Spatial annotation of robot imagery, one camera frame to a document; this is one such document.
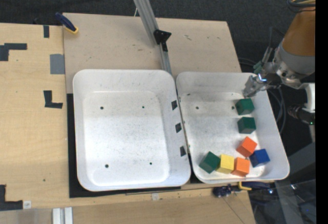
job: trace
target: yellow cube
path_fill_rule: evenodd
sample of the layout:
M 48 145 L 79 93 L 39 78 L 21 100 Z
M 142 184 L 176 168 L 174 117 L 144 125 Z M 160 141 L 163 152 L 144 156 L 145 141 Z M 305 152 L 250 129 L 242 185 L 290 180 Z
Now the yellow cube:
M 233 156 L 221 154 L 220 155 L 221 161 L 216 169 L 217 172 L 230 174 L 234 170 L 234 161 L 235 158 Z

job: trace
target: orange cube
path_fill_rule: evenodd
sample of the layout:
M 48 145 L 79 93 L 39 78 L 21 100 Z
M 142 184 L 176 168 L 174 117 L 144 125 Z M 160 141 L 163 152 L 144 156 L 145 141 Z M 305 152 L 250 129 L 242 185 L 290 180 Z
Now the orange cube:
M 236 157 L 235 158 L 235 169 L 231 174 L 245 177 L 250 172 L 251 162 L 247 159 Z
M 240 154 L 244 157 L 249 157 L 255 151 L 257 146 L 257 142 L 251 140 L 248 136 L 240 143 L 238 148 L 236 149 Z

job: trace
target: dark green block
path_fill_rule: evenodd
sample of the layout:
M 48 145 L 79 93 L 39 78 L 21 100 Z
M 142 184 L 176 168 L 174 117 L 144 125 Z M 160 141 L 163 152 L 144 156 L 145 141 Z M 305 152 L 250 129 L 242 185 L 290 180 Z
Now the dark green block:
M 256 129 L 255 119 L 252 117 L 242 117 L 238 121 L 238 130 L 242 134 L 251 134 Z
M 199 163 L 199 166 L 207 173 L 212 173 L 217 168 L 220 161 L 221 159 L 210 151 Z
M 248 115 L 254 110 L 253 101 L 250 98 L 239 100 L 235 104 L 238 115 Z

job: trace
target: white tray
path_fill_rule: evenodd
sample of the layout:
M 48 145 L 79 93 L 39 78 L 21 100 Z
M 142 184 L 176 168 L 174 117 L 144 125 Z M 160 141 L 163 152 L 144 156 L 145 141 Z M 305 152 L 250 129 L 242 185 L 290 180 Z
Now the white tray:
M 252 97 L 253 117 L 257 129 L 252 134 L 240 134 L 237 121 L 242 117 L 234 108 L 242 99 L 242 90 L 251 73 L 184 72 L 177 77 L 180 108 L 189 145 L 193 170 L 207 184 L 234 181 L 283 179 L 289 174 L 289 162 L 280 138 L 266 91 Z M 258 143 L 256 150 L 265 148 L 270 162 L 253 168 L 246 177 L 212 172 L 199 167 L 202 158 L 211 151 L 243 157 L 236 151 L 239 143 L 249 136 Z
M 169 73 L 82 70 L 74 76 L 73 95 L 77 177 L 85 189 L 177 187 L 189 180 Z

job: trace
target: block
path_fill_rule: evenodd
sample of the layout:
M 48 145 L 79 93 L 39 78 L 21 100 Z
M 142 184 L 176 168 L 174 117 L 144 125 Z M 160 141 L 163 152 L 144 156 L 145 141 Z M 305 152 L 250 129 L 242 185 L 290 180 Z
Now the block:
M 204 169 L 207 173 L 212 173 L 220 163 L 220 158 L 213 154 L 211 151 L 202 159 L 199 166 Z
M 224 174 L 230 174 L 235 168 L 234 165 L 235 158 L 233 156 L 221 154 L 220 159 L 221 161 L 216 171 Z
M 255 150 L 254 153 L 250 156 L 250 161 L 253 168 L 263 166 L 266 163 L 270 162 L 270 158 L 265 149 Z
M 235 104 L 238 115 L 248 115 L 253 112 L 254 105 L 253 101 L 250 98 L 245 98 L 239 100 Z
M 235 158 L 235 169 L 231 172 L 231 174 L 245 177 L 250 172 L 251 162 L 247 159 L 236 157 Z
M 236 151 L 242 154 L 244 157 L 249 157 L 255 151 L 257 142 L 251 140 L 248 136 L 239 144 Z
M 241 134 L 251 134 L 256 130 L 255 119 L 253 117 L 242 117 L 238 121 L 238 131 Z

